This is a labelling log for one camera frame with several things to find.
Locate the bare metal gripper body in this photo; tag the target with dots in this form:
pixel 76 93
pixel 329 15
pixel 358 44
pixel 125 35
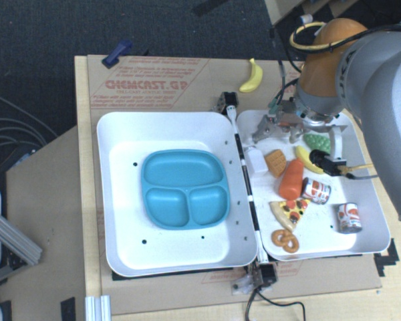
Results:
pixel 287 115

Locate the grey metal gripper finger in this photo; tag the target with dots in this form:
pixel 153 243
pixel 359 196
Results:
pixel 296 135
pixel 264 129

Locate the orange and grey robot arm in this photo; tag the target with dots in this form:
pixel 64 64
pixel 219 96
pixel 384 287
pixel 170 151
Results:
pixel 371 89

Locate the green grapes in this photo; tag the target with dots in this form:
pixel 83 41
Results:
pixel 317 141

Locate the yellow banana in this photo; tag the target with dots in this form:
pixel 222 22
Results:
pixel 254 77
pixel 304 157

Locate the white plastic bottle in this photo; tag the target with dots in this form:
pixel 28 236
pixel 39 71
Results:
pixel 258 160

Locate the orange waffle biscuit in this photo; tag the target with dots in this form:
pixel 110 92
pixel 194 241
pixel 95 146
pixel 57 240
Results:
pixel 275 162

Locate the orange carrot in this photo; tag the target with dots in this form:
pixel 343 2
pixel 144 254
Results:
pixel 291 181

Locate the thin black and white rod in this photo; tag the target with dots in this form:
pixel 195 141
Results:
pixel 245 172

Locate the red and white can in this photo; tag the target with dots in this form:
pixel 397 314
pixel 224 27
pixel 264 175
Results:
pixel 316 191
pixel 349 217

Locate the pizza slice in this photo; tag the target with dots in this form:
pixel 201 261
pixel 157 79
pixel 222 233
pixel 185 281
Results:
pixel 289 212

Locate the brown cardboard board red print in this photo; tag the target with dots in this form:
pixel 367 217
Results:
pixel 194 75

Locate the blue divided plate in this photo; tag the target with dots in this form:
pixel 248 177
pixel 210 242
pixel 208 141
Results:
pixel 183 172

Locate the brown pretzel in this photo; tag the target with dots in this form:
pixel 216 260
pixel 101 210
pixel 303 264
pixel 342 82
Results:
pixel 285 241

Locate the white plastic tray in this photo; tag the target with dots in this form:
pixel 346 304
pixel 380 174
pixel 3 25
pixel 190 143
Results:
pixel 321 239
pixel 127 192

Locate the black cylinder on white bracket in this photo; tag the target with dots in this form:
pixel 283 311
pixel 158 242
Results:
pixel 334 165

